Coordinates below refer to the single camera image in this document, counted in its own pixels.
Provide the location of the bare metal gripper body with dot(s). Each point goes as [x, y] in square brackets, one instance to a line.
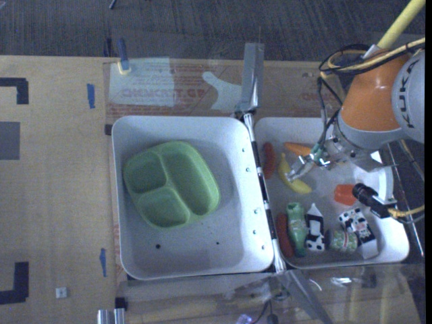
[337, 152]

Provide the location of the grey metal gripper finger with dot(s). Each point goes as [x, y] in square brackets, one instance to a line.
[291, 173]
[299, 175]

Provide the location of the yellow banana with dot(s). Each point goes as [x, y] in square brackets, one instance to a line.
[302, 187]

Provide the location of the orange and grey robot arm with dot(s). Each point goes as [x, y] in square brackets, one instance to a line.
[371, 96]

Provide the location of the red sausage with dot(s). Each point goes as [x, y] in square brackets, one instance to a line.
[284, 235]
[269, 160]

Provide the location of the orange carrot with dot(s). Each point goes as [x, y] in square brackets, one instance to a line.
[297, 148]

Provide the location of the white plastic tray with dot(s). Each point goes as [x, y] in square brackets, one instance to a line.
[189, 248]
[320, 194]

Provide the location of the orange cube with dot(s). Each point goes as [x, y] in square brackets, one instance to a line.
[344, 194]

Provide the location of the green bottle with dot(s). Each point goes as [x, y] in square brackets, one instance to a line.
[297, 229]

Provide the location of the black and white cow carton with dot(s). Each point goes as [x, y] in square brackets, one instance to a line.
[359, 228]
[315, 229]

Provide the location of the green can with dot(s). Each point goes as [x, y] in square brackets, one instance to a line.
[342, 241]

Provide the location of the brown cardboard board red print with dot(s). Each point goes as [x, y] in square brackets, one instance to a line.
[202, 89]

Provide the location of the green divided plate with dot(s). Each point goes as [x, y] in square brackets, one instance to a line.
[168, 184]

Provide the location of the small white square block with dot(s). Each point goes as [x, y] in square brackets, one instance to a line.
[61, 292]

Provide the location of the black cylinder on white bracket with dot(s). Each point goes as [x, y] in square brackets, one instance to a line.
[366, 194]

